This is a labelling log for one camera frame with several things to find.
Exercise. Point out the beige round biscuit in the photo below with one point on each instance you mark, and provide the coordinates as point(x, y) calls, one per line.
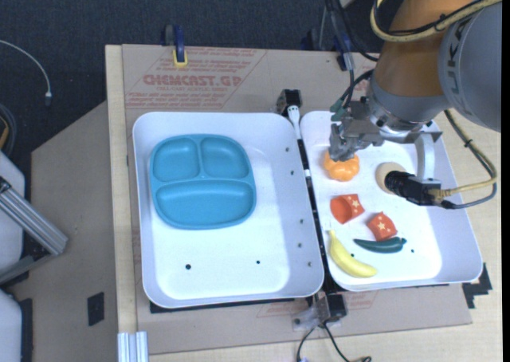
point(383, 171)

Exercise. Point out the blue divided plate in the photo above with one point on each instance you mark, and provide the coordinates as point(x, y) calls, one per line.
point(203, 197)

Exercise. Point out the green chili pepper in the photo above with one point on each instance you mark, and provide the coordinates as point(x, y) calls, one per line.
point(378, 245)

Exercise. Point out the brown cardboard board, red print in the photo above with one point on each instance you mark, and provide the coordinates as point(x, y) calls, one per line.
point(191, 81)

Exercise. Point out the thin black and white rod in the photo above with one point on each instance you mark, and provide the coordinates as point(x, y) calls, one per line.
point(308, 177)

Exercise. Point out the white plastic tray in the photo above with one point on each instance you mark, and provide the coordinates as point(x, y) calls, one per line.
point(223, 256)
point(422, 241)

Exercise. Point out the red carton with yellow stars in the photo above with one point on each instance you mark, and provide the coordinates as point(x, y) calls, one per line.
point(381, 227)
point(346, 208)

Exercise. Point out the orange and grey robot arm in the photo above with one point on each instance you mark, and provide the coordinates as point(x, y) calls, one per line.
point(414, 65)

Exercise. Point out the orange toy pumpkin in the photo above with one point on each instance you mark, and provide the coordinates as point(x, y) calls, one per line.
point(343, 171)

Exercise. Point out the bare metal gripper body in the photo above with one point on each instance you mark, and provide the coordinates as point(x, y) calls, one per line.
point(360, 129)

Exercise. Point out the black cylinder on white bracket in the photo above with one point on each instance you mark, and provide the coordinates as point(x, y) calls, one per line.
point(410, 188)

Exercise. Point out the yellow banana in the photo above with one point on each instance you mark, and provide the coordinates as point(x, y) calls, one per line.
point(346, 260)

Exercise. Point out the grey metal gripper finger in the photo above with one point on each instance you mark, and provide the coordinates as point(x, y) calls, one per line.
point(336, 148)
point(350, 153)

